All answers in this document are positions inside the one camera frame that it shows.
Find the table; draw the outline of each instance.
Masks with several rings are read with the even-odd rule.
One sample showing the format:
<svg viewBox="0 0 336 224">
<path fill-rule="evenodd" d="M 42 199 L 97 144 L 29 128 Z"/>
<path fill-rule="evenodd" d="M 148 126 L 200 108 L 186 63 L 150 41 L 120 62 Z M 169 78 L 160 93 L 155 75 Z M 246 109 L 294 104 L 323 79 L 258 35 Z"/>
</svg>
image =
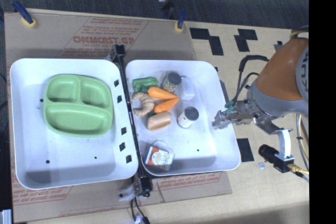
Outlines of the table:
<svg viewBox="0 0 336 224">
<path fill-rule="evenodd" d="M 40 35 L 36 35 L 38 28 L 28 29 L 26 26 L 19 25 L 18 14 L 6 14 L 5 34 L 8 70 L 13 61 L 24 57 L 87 58 L 88 55 L 94 55 L 94 57 L 102 59 L 110 47 L 100 47 L 98 49 L 97 47 L 82 47 L 80 50 L 76 50 L 76 46 L 81 43 L 81 38 L 85 39 L 85 37 L 90 35 L 96 37 L 113 36 L 114 38 L 117 37 L 113 40 L 114 42 L 125 44 L 126 51 L 129 52 L 125 58 L 126 62 L 133 57 L 138 57 L 139 53 L 150 50 L 151 44 L 164 44 L 161 48 L 167 58 L 196 59 L 211 63 L 218 70 L 218 76 L 224 82 L 227 95 L 230 98 L 235 95 L 238 66 L 241 59 L 248 54 L 263 55 L 270 58 L 277 47 L 289 40 L 290 34 L 290 29 L 199 22 L 185 22 L 183 31 L 178 33 L 174 30 L 175 21 L 170 20 L 77 14 L 36 9 L 28 10 L 33 17 L 36 16 L 38 18 L 37 22 L 41 24 L 40 27 L 48 20 L 57 24 L 58 30 L 55 31 L 55 29 L 50 28 L 50 31 L 44 33 L 44 37 L 40 37 Z M 64 19 L 63 16 L 67 18 L 66 24 L 61 22 L 62 18 Z M 74 25 L 78 18 L 81 18 L 81 26 L 76 28 Z M 98 26 L 101 26 L 104 20 L 105 23 L 118 22 L 118 24 L 122 24 L 128 22 L 129 24 L 124 24 L 124 27 L 91 28 L 90 26 L 92 25 L 88 23 L 87 18 L 100 22 L 95 24 Z M 253 61 L 253 63 L 246 65 L 244 73 L 259 72 L 264 65 L 264 62 Z M 244 97 L 244 94 L 245 92 L 241 93 L 239 100 Z M 308 129 L 308 121 L 305 120 L 305 122 L 306 129 Z M 298 142 L 295 139 L 295 115 L 286 115 L 282 119 L 277 119 L 275 123 L 280 127 L 293 129 L 291 132 L 292 155 L 296 158 L 295 163 L 300 167 L 304 167 Z M 181 188 L 185 192 L 179 191 L 180 197 L 177 200 L 174 197 L 170 197 L 170 194 L 171 196 L 176 196 L 177 192 L 169 191 L 165 193 L 165 201 L 150 202 L 146 199 L 141 199 L 141 209 L 148 216 L 151 223 L 236 224 L 245 223 L 246 221 L 250 223 L 275 224 L 309 223 L 309 184 L 292 173 L 280 173 L 271 164 L 265 163 L 264 159 L 258 154 L 259 146 L 262 144 L 277 148 L 277 137 L 267 135 L 254 126 L 253 123 L 250 125 L 234 125 L 234 130 L 237 138 L 248 139 L 254 161 L 242 162 L 237 169 L 223 172 L 221 179 L 218 181 L 220 184 L 218 193 L 215 193 L 214 188 L 212 188 L 212 192 L 209 192 L 209 194 L 203 194 L 198 196 L 197 199 L 191 199 L 188 196 L 190 195 L 188 190 Z M 11 141 L 11 160 L 12 168 L 14 169 L 12 137 Z M 265 169 L 260 169 L 259 163 L 263 163 Z M 123 182 L 114 182 L 113 184 L 116 184 L 113 185 L 114 188 L 125 187 Z M 70 190 L 72 192 L 80 192 L 77 199 L 79 199 L 78 197 L 90 199 L 93 191 L 102 191 L 102 193 L 105 191 L 100 188 L 95 189 L 91 185 L 90 187 L 89 185 L 83 185 L 79 189 L 70 188 Z M 53 194 L 55 200 L 49 202 L 49 205 L 46 205 L 46 202 L 25 204 L 22 203 L 24 197 L 14 196 L 13 199 L 17 199 L 14 201 L 14 221 L 28 222 L 30 224 L 133 223 L 131 210 L 126 204 L 110 207 L 106 205 L 93 209 L 68 210 L 63 215 L 57 215 L 55 208 L 60 204 L 60 200 L 68 195 L 70 190 L 67 188 L 58 189 L 58 193 Z M 202 186 L 197 188 L 197 190 L 202 191 Z M 29 198 L 28 191 L 22 193 L 24 195 L 28 194 L 26 197 Z M 78 200 L 72 199 L 69 202 L 70 204 L 77 203 Z"/>
</svg>

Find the cucumber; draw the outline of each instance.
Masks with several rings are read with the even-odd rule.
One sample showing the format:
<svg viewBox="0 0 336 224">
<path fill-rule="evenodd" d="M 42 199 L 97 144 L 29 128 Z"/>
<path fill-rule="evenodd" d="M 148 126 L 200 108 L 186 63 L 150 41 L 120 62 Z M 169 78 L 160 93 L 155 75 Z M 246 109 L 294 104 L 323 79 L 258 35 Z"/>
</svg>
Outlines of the cucumber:
<svg viewBox="0 0 336 224">
<path fill-rule="evenodd" d="M 141 86 L 145 86 L 146 88 L 152 87 L 152 86 L 158 86 L 158 80 L 154 77 L 148 77 L 143 79 L 134 79 L 132 81 L 133 88 L 135 92 L 138 92 L 141 90 Z"/>
</svg>

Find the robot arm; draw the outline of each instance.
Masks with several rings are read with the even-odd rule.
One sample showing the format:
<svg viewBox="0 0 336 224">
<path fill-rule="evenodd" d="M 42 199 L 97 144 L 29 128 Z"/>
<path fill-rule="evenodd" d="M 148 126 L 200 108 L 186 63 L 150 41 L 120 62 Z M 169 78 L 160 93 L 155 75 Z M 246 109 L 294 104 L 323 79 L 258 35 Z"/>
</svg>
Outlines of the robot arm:
<svg viewBox="0 0 336 224">
<path fill-rule="evenodd" d="M 267 134 L 277 134 L 280 149 L 269 149 L 263 145 L 259 153 L 270 160 L 267 156 L 275 156 L 272 160 L 276 169 L 281 172 L 289 171 L 287 164 L 293 163 L 290 156 L 290 137 L 288 129 L 279 128 L 272 123 L 288 113 L 299 113 L 308 118 L 308 38 L 298 38 L 291 35 L 291 39 L 284 44 L 267 62 L 257 79 L 248 89 L 242 101 L 235 98 L 226 105 L 224 112 L 218 111 L 215 121 L 212 122 L 214 129 L 225 128 L 229 123 L 237 125 L 249 124 L 251 121 Z"/>
</svg>

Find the hole in bin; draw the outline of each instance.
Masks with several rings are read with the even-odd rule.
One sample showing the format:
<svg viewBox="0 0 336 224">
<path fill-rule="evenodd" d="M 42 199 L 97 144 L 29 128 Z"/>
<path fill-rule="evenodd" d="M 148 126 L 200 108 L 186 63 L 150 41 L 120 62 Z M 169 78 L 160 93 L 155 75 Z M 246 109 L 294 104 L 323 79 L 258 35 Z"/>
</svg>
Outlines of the hole in bin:
<svg viewBox="0 0 336 224">
<path fill-rule="evenodd" d="M 119 149 L 120 151 L 123 151 L 125 149 L 125 142 L 122 142 L 120 145 L 119 145 Z"/>
<path fill-rule="evenodd" d="M 126 156 L 126 163 L 129 163 L 131 161 L 132 161 L 132 156 L 131 155 Z"/>
</svg>

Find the yellow clamp tip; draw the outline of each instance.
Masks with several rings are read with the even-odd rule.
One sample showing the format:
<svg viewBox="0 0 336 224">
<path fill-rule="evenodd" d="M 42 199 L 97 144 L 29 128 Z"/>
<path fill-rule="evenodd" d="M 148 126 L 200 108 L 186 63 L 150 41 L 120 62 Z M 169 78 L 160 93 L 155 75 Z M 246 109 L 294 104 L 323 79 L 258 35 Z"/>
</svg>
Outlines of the yellow clamp tip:
<svg viewBox="0 0 336 224">
<path fill-rule="evenodd" d="M 36 24 L 36 20 L 34 18 L 32 18 L 32 19 L 33 19 L 33 22 L 31 24 L 29 22 L 27 22 L 26 20 L 24 20 L 23 17 L 21 18 L 21 22 L 23 22 L 28 27 L 34 27 L 35 24 Z"/>
<path fill-rule="evenodd" d="M 181 33 L 181 32 L 183 31 L 184 24 L 182 25 L 182 28 L 178 28 L 178 24 L 179 24 L 179 22 L 176 21 L 176 22 L 175 22 L 175 30 L 176 30 L 177 32 Z"/>
</svg>

